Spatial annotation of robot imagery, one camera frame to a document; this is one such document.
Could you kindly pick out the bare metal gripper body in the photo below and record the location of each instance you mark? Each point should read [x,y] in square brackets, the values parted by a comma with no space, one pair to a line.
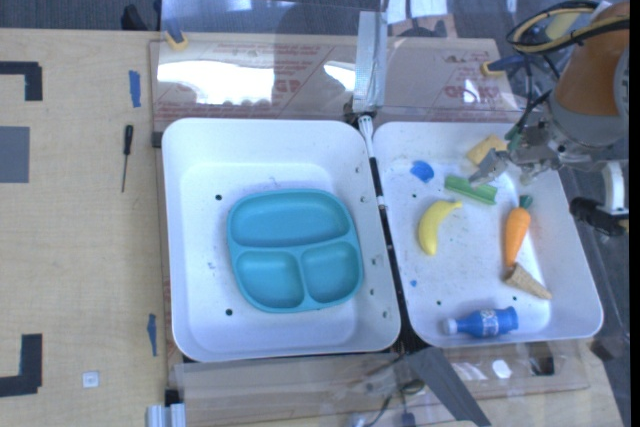
[537,152]

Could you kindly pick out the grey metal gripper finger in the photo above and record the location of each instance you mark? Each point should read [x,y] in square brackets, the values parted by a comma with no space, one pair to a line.
[493,158]
[481,176]

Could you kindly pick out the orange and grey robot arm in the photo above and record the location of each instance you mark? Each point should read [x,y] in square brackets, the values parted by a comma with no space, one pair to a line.
[587,80]

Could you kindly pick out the yellow cheese wedge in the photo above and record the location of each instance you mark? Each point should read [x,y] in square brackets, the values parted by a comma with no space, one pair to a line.
[484,149]

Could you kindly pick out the green rectangular block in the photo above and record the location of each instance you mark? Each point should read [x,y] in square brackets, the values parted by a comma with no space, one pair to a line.
[470,190]

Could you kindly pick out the small blue rounded piece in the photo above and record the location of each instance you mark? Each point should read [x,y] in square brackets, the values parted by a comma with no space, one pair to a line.
[422,171]

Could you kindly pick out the orange carrot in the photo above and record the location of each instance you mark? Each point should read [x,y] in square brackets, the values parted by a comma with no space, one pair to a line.
[516,230]

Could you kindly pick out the yellow banana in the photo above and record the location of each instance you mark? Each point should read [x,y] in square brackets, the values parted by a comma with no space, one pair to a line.
[430,227]

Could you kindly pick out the white plastic tray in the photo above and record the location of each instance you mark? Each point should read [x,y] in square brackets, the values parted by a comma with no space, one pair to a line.
[470,275]
[200,265]

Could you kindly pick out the tan ice cream cone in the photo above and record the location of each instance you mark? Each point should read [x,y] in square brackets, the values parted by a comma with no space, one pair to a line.
[525,282]

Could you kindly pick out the blue bottle white cap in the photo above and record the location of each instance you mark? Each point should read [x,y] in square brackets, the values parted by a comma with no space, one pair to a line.
[485,322]

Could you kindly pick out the blue divided plate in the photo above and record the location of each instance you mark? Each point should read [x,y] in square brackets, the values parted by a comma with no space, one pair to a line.
[292,250]

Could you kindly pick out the brown cardboard board red print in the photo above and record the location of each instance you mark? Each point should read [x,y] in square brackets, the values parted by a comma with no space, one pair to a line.
[260,60]

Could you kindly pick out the black screwdriver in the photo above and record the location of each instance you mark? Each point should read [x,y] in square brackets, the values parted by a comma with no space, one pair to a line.
[127,150]

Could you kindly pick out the black cylinder on white bracket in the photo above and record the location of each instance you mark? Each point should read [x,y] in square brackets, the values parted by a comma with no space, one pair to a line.
[597,210]

